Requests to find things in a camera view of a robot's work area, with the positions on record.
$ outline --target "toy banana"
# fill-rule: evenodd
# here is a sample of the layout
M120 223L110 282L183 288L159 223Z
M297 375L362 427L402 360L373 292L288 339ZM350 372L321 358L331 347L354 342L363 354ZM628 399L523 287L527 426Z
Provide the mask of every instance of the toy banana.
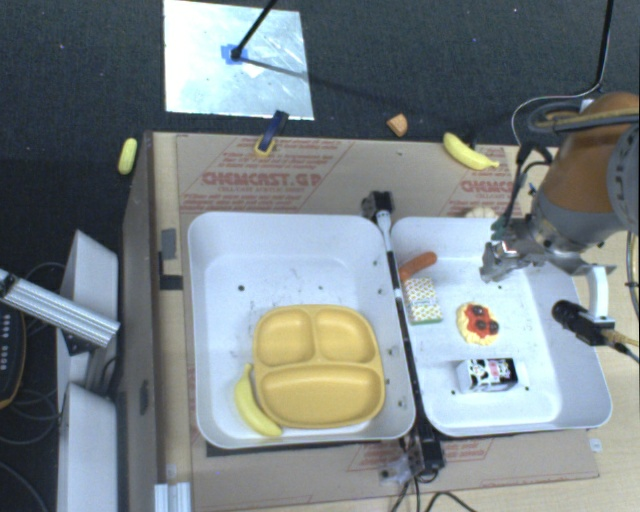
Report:
M276 437L282 434L282 429L269 418L258 406L251 387L251 365L246 364L244 373L236 384L233 398L240 416L247 424L263 436Z
M474 171L481 171L487 167L498 167L498 165L500 165L498 162L491 160L486 155L471 149L453 133L445 133L442 143L444 144L444 148L453 158Z

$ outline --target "brown object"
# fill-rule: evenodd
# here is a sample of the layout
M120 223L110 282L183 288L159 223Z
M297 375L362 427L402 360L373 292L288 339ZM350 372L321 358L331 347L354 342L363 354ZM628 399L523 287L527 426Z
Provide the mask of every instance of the brown object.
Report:
M616 92L598 98L583 114L633 107L638 108L638 96ZM607 168L620 135L628 127L628 124L603 126L569 135L540 187L549 201L577 212L613 211L607 192Z
M423 252L422 254L416 256L412 260L407 261L404 265L402 265L398 269L398 275L400 276L400 281L406 281L413 274L422 270L423 268L430 267L436 261L438 261L438 256L436 256L435 252Z
M387 121L387 126L391 128L391 131L398 137L402 137L407 133L409 123L407 122L407 118L404 117L404 114L398 114Z

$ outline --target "black device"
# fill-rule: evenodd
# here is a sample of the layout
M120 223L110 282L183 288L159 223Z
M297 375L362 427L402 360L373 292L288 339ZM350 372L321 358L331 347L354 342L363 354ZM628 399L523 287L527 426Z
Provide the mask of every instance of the black device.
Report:
M0 409L9 405L18 392L26 348L22 313L0 302Z

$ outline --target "carrot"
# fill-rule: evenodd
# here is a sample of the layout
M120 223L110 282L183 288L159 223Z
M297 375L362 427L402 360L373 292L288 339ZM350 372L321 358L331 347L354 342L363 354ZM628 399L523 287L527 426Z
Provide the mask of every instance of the carrot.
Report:
M398 275L400 276L400 281L406 281L413 274L422 270L423 268L430 267L436 261L438 261L438 256L436 256L435 252L423 252L422 254L416 256L412 260L407 261L404 265L402 265L398 269Z

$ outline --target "black pole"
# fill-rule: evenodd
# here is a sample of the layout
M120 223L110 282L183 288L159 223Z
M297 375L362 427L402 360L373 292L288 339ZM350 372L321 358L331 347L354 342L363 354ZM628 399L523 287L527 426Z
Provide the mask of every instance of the black pole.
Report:
M231 58L233 60L240 59L240 55L242 55L242 50L244 50L244 47L247 45L247 43L251 39L251 36L253 36L256 30L258 30L258 27L262 24L264 19L267 17L267 14L269 14L269 11L273 9L273 6L276 5L276 3L278 3L278 0L269 0L269 3L262 10L262 12L260 13L260 16L258 16L258 19L251 26L251 28L249 29L249 32L247 32L247 34L244 36L240 44L236 46L233 50L231 50Z

